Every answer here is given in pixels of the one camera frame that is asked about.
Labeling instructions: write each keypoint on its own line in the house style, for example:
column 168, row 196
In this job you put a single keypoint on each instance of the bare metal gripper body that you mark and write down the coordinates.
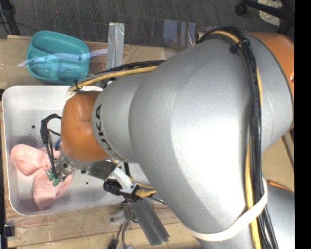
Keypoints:
column 64, row 167

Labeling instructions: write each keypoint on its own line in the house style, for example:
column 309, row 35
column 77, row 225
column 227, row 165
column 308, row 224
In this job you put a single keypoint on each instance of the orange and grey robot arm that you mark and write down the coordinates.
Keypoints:
column 197, row 128

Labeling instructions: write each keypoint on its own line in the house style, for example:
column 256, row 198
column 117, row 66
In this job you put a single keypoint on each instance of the pink cloth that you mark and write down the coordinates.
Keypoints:
column 28, row 159

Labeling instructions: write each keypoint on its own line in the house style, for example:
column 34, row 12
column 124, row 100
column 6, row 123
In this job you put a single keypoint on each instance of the brown cardboard board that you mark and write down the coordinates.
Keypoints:
column 75, row 229

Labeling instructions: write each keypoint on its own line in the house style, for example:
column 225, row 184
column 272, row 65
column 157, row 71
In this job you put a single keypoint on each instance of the white plastic tray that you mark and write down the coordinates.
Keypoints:
column 23, row 108

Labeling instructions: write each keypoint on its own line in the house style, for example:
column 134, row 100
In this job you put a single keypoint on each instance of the teal divided plate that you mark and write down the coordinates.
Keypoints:
column 54, row 48

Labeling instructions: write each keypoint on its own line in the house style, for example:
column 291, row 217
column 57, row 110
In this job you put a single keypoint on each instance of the white cloth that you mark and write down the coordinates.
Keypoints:
column 268, row 15

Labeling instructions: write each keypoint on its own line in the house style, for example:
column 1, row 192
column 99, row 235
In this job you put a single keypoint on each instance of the black office chair base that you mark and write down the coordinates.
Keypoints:
column 264, row 8

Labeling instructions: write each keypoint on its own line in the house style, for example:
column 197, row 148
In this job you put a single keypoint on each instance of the black cylinder on white bracket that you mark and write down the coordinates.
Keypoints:
column 113, row 186

